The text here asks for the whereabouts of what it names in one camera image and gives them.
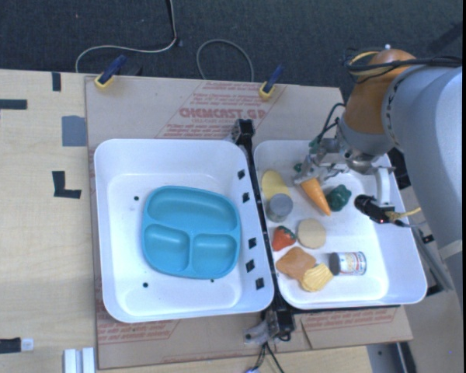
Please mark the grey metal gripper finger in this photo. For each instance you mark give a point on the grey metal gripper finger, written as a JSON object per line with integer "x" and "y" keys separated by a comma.
{"x": 327, "y": 173}
{"x": 303, "y": 175}

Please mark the yellow rounded toy block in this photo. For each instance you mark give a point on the yellow rounded toy block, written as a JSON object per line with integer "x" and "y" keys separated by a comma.
{"x": 273, "y": 183}

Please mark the black cylinder on white bracket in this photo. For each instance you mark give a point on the black cylinder on white bracket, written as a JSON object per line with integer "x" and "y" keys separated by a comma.
{"x": 369, "y": 206}

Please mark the thin black rod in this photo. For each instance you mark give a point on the thin black rod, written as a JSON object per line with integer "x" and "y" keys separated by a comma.
{"x": 261, "y": 208}

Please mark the orange carrot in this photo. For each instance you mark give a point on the orange carrot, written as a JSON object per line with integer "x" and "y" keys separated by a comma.
{"x": 317, "y": 196}

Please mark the brown cardboard board red print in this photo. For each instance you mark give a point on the brown cardboard board red print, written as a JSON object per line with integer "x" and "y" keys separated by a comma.
{"x": 178, "y": 107}

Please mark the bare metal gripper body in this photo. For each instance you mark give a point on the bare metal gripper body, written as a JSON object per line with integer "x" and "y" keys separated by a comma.
{"x": 330, "y": 155}

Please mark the grey can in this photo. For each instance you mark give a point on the grey can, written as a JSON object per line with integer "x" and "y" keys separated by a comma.
{"x": 280, "y": 207}

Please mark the green broccoli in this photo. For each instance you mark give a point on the green broccoli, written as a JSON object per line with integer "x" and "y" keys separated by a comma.
{"x": 338, "y": 198}

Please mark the white labelled can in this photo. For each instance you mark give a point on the white labelled can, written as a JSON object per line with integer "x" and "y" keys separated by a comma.
{"x": 351, "y": 263}

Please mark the red strawberry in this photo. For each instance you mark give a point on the red strawberry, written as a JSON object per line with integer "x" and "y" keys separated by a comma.
{"x": 282, "y": 239}

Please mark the white plastic tray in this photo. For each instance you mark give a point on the white plastic tray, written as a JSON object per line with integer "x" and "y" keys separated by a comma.
{"x": 120, "y": 227}
{"x": 388, "y": 255}

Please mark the yellow ridged crisp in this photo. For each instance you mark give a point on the yellow ridged crisp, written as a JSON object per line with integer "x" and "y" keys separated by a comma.
{"x": 317, "y": 278}

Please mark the beige round biscuit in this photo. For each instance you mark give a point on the beige round biscuit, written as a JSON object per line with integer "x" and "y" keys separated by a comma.
{"x": 311, "y": 233}

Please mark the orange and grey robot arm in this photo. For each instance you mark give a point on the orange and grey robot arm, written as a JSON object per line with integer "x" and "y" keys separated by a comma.
{"x": 419, "y": 130}

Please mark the blue divided plate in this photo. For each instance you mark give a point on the blue divided plate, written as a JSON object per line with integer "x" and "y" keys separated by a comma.
{"x": 190, "y": 231}

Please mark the orange toast slice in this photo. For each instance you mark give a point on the orange toast slice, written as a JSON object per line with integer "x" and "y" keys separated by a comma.
{"x": 294, "y": 262}

